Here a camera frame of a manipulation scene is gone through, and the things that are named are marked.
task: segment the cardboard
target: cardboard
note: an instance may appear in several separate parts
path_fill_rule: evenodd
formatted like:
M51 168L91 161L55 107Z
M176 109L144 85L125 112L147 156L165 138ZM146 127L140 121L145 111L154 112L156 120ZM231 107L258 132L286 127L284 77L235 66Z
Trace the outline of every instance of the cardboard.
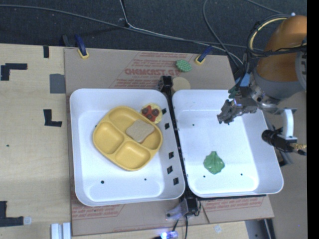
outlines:
M83 60L76 48L64 49L67 126L71 178L71 212L73 236L171 228L174 220L165 212L178 205L179 200L149 203L88 207L81 204L74 192L72 136L69 98L81 88L156 89L162 75L185 78L192 89L230 89L234 80L226 56L206 57L196 65L198 54L88 49L90 57ZM184 73L176 61L186 60L192 70ZM198 217L189 225L272 218L268 196L201 201Z

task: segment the bread slice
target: bread slice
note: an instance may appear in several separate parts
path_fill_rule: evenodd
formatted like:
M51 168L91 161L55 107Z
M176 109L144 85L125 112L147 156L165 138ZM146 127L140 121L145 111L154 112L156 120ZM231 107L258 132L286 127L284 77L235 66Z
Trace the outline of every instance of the bread slice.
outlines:
M153 133L155 127L145 121L138 119L126 129L126 134L133 140L142 143L146 137Z

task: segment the wooden surface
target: wooden surface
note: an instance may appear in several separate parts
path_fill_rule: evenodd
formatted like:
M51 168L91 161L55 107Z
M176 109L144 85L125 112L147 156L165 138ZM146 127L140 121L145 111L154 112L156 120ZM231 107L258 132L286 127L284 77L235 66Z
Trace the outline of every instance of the wooden surface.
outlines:
M65 94L51 94L49 75L64 75L63 47L0 45L0 64L27 63L0 81L0 201L7 217L30 216L32 224L0 228L0 239L50 238L50 224L70 222L70 189ZM62 127L44 126L43 109ZM177 228L182 238L185 227ZM81 239L150 239L149 230L80 237ZM188 239L247 239L245 222L190 226Z

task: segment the yellow bowl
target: yellow bowl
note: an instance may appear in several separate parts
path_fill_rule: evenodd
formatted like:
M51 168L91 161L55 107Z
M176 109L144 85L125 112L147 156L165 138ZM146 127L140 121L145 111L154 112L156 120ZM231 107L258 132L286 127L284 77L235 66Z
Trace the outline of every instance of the yellow bowl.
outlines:
M126 134L127 128L142 120L155 129L142 143ZM161 130L136 110L118 106L110 110L93 132L95 147L110 161L128 171L143 168L157 153L163 141Z

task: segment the tray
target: tray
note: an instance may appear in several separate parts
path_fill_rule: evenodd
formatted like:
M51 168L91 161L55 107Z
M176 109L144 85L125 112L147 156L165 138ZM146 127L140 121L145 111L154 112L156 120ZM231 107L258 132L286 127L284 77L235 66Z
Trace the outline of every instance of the tray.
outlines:
M172 98L191 191L203 198L278 193L283 178L274 148L261 134L267 129L260 110L219 124L227 90L180 90ZM216 151L225 167L217 174L203 165Z
M165 112L157 127L162 144L142 169L126 171L94 146L95 126L112 109L137 112L149 103ZM180 197L185 181L166 97L156 90L79 89L70 97L75 193L88 206L170 200Z
M150 125L151 132L138 142L127 135L136 121ZM128 171L143 168L159 150L162 144L161 130L136 110L118 106L109 111L93 132L95 147L110 161Z

